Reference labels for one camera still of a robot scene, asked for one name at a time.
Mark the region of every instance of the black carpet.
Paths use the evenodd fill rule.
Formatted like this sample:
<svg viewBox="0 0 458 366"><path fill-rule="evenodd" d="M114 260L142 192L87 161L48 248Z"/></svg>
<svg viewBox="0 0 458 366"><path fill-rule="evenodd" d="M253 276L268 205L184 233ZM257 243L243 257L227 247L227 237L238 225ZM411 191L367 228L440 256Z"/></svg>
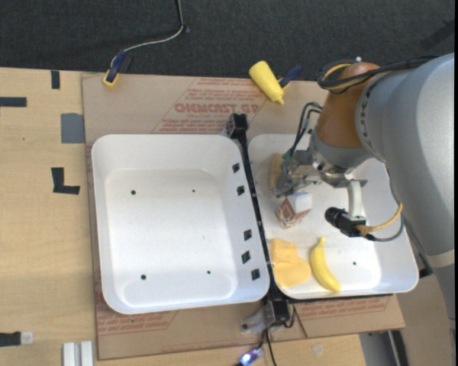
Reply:
<svg viewBox="0 0 458 366"><path fill-rule="evenodd" d="M189 34L134 52L129 72L277 75L361 56L378 64L454 51L455 0L182 0ZM0 0L0 66L105 71L136 43L178 29L174 0Z"/></svg>

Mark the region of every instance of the blue clamp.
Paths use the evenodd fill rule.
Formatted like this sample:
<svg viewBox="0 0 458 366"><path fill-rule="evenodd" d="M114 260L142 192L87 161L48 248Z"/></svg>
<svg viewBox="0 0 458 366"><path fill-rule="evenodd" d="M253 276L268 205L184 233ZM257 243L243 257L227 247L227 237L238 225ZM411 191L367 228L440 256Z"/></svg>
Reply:
<svg viewBox="0 0 458 366"><path fill-rule="evenodd" d="M117 80L119 78L119 71L121 70L126 55L127 52L121 50L117 54L117 56L115 56L110 69L105 73L105 76L103 78L104 85L107 85L108 87L113 87L117 83Z"/></svg>
<svg viewBox="0 0 458 366"><path fill-rule="evenodd" d="M285 87L287 84L289 84L292 80L297 79L298 75L302 72L302 67L300 65L297 65L294 69L292 69L290 72L288 72L286 75L284 75L280 81L280 87Z"/></svg>

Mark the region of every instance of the cable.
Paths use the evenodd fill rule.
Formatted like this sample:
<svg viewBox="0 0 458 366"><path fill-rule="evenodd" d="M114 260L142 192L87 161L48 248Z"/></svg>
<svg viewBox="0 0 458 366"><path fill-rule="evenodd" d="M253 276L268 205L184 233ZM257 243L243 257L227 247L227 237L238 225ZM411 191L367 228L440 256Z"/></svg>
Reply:
<svg viewBox="0 0 458 366"><path fill-rule="evenodd" d="M123 49L122 52L128 52L128 51L131 51L131 50L134 50L134 49L138 49L140 47L145 47L145 46L149 46L149 45L155 45L157 43L164 43L164 42L168 42L169 40L172 40L172 39L175 39L176 37L178 37L182 32L183 30L185 29L185 24L183 23L183 14L182 14L182 3L181 3L181 0L175 0L175 3L176 3L176 7L178 8L178 17L179 17L179 21L180 21L180 27L179 29L177 30L177 32L175 32L173 35L167 37L167 38L164 38L162 40L150 40L150 41L147 41L147 42L144 42L144 43L139 43L138 45L133 45L131 47L128 47L126 49ZM114 61L115 59L118 57L118 55L116 55L111 63L110 63L110 67L113 66L114 64Z"/></svg>
<svg viewBox="0 0 458 366"><path fill-rule="evenodd" d="M292 312L292 320L290 321L290 324L286 325L285 323L283 323L283 326L285 328L292 328L294 323L295 323L295 318L297 317L297 310L295 308L295 305L293 305L293 312Z"/></svg>
<svg viewBox="0 0 458 366"><path fill-rule="evenodd" d="M268 349L269 349L269 356L272 358L272 362L273 362L273 366L276 366L276 362L275 362L275 357L273 356L273 350L272 350L272 345L269 341L269 328L266 328L265 329L265 332L266 332L266 342L268 343Z"/></svg>
<svg viewBox="0 0 458 366"><path fill-rule="evenodd" d="M260 343L259 343L258 347L256 347L256 349L262 348L264 344L265 344L265 331L263 330L261 332Z"/></svg>
<svg viewBox="0 0 458 366"><path fill-rule="evenodd" d="M387 237L387 238L384 238L384 239L380 239L379 237L375 237L374 235L368 233L364 237L365 237L365 239L368 239L368 240L371 240L371 241L388 242L388 241L392 241L392 240L397 239L397 237L399 237L402 234L403 230L404 230L404 220L402 219L402 216L401 216L400 228L399 228L399 230L397 231L397 233L395 235Z"/></svg>
<svg viewBox="0 0 458 366"><path fill-rule="evenodd" d="M384 223L381 223L380 225L375 225L375 226L357 225L356 228L361 232L362 235L366 235L367 233L371 233L371 232L376 232L377 230L382 230L386 228L387 226L391 225L392 223L394 223L395 220L398 219L398 216L400 216L400 213L402 212L403 207L404 205L402 204L402 202L398 204L397 211L392 216L392 218L388 221L385 221Z"/></svg>
<svg viewBox="0 0 458 366"><path fill-rule="evenodd" d="M307 117L305 118L305 121L304 122L304 116L305 116L305 112L307 111L307 109L309 107L313 107L311 110L308 111L307 113ZM302 113L300 114L300 120L298 121L298 128L297 128L297 134L295 136L295 141L293 143L293 145L290 147L289 151L287 152L289 157L292 157L294 152L295 152L295 149L297 148L297 145L298 143L300 142L300 140L302 139L302 137L304 136L305 134L305 131L307 129L307 124L309 122L309 119L310 119L310 116L311 116L311 113L315 112L315 113L318 113L320 114L321 113L321 110L322 110L322 106L315 102L315 101L311 101L309 103L307 103L303 108L302 108Z"/></svg>
<svg viewBox="0 0 458 366"><path fill-rule="evenodd" d="M338 60L334 63L327 64L324 66L317 74L316 82L318 85L323 88L327 89L329 92L333 94L342 94L343 92L347 91L349 88L364 83L366 80L371 79L372 77L385 72L392 72L396 70L402 69L412 69L417 68L418 66L431 61L432 59L437 58L437 56L422 56L407 59L405 61L397 62L397 63L390 63L384 66L381 66L377 69L371 69L367 72L360 73L359 75L354 75L351 77L347 77L345 79L337 79L337 80L327 80L329 75L336 72L339 69L347 68L348 66L356 63L356 60L351 59L344 59Z"/></svg>

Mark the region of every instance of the cardboard board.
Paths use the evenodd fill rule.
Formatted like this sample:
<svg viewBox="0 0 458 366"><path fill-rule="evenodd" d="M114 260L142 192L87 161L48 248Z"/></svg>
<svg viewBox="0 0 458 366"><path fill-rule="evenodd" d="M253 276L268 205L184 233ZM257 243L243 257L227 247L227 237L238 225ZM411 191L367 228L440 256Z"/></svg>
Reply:
<svg viewBox="0 0 458 366"><path fill-rule="evenodd" d="M309 101L323 103L326 92L313 82L292 82L282 106L268 100L249 79L122 75L114 88L106 88L102 76L82 77L99 358L258 343L260 336L242 334L239 323L254 314L260 303L130 316L107 306L98 260L92 145L112 133L219 133L232 113L248 116L249 140L262 133L294 133L302 107ZM273 340L404 326L395 296L319 301L296 308L299 321L291 329L273 331Z"/></svg>

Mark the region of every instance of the blue light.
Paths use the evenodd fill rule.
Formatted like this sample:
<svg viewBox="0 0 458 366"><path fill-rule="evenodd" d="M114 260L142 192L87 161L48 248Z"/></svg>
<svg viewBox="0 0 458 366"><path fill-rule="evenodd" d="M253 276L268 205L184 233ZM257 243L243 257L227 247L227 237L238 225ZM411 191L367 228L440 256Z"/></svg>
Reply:
<svg viewBox="0 0 458 366"><path fill-rule="evenodd" d="M244 354L242 357L241 357L241 363L246 365L246 363L248 361L251 360L251 354Z"/></svg>

